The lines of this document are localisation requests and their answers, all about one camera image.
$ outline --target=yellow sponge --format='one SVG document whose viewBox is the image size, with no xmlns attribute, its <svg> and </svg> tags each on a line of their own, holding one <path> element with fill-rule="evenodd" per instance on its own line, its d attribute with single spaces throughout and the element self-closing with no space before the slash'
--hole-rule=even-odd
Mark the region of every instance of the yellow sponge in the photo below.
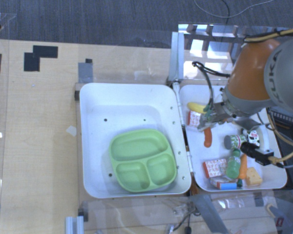
<svg viewBox="0 0 293 234">
<path fill-rule="evenodd" d="M 257 173 L 254 167 L 249 167 L 246 172 L 246 183 L 247 185 L 258 185 L 263 182 L 263 179 Z"/>
</svg>

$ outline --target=white cable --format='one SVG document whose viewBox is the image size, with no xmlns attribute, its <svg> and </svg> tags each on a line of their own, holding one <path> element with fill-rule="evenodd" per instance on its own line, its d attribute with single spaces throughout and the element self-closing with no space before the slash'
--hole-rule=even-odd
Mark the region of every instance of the white cable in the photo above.
<svg viewBox="0 0 293 234">
<path fill-rule="evenodd" d="M 218 18 L 234 18 L 234 17 L 236 17 L 236 16 L 241 15 L 243 12 L 247 11 L 248 9 L 250 9 L 250 8 L 252 8 L 252 7 L 255 7 L 255 6 L 258 6 L 258 5 L 262 5 L 262 4 L 265 4 L 265 3 L 269 3 L 269 2 L 272 2 L 272 1 L 275 1 L 275 0 L 269 0 L 269 1 L 266 1 L 266 2 L 260 2 L 260 3 L 256 3 L 256 4 L 253 4 L 253 5 L 250 5 L 249 7 L 246 7 L 244 10 L 240 11 L 239 13 L 234 14 L 234 15 L 229 16 L 229 17 L 224 17 L 224 16 L 215 15 L 215 14 L 213 14 L 213 13 L 210 13 L 210 12 L 206 11 L 205 9 L 203 9 L 202 7 L 200 7 L 200 6 L 197 4 L 196 0 L 194 0 L 194 3 L 195 3 L 195 5 L 196 5 L 200 10 L 203 10 L 205 13 L 207 13 L 207 14 L 209 14 L 209 15 L 211 15 L 211 16 L 218 17 Z"/>
</svg>

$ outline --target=green plate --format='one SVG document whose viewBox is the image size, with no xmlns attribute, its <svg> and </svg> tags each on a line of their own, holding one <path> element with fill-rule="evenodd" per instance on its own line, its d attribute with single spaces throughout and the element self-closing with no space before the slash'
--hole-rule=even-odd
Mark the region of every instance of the green plate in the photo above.
<svg viewBox="0 0 293 234">
<path fill-rule="evenodd" d="M 154 129 L 141 129 L 114 137 L 109 156 L 119 184 L 133 193 L 170 184 L 177 175 L 167 138 Z"/>
</svg>

